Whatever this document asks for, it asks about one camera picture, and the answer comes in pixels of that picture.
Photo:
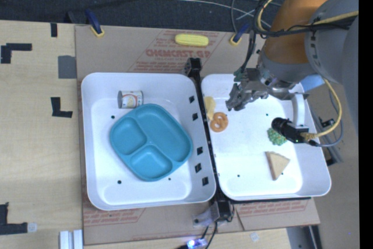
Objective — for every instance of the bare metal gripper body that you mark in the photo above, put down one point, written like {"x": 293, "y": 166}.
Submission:
{"x": 256, "y": 83}

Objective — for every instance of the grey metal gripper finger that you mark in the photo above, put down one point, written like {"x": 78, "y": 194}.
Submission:
{"x": 233, "y": 97}
{"x": 243, "y": 102}

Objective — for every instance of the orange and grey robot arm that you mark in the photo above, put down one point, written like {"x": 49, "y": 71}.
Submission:
{"x": 294, "y": 35}

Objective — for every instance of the yellow chip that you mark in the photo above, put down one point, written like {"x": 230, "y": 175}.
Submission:
{"x": 209, "y": 106}

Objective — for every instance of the orange pretzel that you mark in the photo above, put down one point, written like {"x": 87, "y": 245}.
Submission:
{"x": 218, "y": 122}

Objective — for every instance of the thin black rod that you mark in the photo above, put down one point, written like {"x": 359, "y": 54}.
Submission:
{"x": 207, "y": 131}

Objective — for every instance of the green grapes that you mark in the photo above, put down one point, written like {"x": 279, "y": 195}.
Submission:
{"x": 275, "y": 139}

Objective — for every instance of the white plastic tray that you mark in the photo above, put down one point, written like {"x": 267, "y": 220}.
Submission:
{"x": 102, "y": 183}
{"x": 247, "y": 154}

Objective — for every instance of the tan bread slice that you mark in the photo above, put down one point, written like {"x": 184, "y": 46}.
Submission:
{"x": 277, "y": 164}

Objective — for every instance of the yellow corn cob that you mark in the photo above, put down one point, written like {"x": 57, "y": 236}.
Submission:
{"x": 191, "y": 40}

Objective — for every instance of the blue divided plate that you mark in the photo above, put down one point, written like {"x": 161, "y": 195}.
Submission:
{"x": 150, "y": 141}

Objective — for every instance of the small white can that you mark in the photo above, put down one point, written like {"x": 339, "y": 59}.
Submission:
{"x": 130, "y": 99}

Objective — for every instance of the brown cardboard board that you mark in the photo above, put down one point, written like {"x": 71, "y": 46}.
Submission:
{"x": 116, "y": 46}

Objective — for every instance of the black cylinder on white bracket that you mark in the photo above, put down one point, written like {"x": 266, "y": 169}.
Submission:
{"x": 288, "y": 128}

